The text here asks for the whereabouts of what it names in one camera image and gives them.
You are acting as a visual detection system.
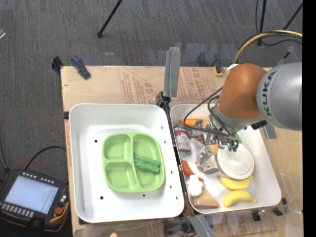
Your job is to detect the brown cardboard board red print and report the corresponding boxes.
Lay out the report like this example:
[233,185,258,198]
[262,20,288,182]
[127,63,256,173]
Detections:
[60,65,303,235]

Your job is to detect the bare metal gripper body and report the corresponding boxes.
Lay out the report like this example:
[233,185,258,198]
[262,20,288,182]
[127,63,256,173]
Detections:
[205,125,239,153]

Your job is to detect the white lumpy toy food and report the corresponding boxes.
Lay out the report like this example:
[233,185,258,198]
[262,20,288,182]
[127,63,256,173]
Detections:
[186,174,204,197]

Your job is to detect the yellow banana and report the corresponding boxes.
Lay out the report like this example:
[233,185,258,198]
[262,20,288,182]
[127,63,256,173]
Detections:
[219,174,254,191]
[223,190,258,208]

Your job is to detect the white bowl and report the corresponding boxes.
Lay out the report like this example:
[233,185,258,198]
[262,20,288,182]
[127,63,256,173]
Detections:
[216,143,255,180]

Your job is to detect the green toy vegetable sticks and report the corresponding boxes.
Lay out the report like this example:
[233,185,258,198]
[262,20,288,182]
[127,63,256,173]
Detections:
[134,156,161,174]

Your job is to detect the white plastic tray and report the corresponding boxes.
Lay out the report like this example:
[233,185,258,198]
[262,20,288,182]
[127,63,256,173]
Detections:
[169,104,282,215]
[69,103,185,224]

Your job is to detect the tan pizza slice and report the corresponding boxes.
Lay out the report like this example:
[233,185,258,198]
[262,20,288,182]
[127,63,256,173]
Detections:
[192,188,221,209]

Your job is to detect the orange carrot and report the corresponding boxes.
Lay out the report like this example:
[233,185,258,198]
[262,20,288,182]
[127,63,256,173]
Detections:
[179,118,209,128]

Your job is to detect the yellow cheese wedge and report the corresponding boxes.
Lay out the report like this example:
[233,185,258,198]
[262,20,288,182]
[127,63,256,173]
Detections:
[208,144,220,158]

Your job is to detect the black tripod stand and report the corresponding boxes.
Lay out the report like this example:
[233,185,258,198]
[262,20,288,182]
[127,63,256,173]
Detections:
[255,0,303,46]
[97,0,129,38]

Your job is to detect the green divided plate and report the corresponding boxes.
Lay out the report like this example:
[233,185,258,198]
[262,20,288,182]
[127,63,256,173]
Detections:
[102,131,165,193]

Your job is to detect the brown sausage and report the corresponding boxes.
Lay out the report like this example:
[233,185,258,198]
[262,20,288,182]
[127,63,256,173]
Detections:
[181,160,205,184]

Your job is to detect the pink carton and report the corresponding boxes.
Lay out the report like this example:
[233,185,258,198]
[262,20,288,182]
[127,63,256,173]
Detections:
[174,127,192,153]

